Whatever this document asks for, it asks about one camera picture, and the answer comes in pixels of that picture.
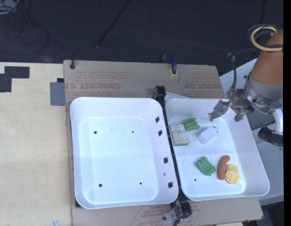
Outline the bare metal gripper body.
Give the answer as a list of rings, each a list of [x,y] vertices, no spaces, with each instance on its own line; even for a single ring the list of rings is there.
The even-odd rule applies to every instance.
[[[228,101],[229,107],[236,114],[246,114],[253,111],[258,111],[263,114],[273,113],[275,110],[282,110],[283,105],[280,100],[265,100],[257,94],[252,94],[244,89],[236,89]]]

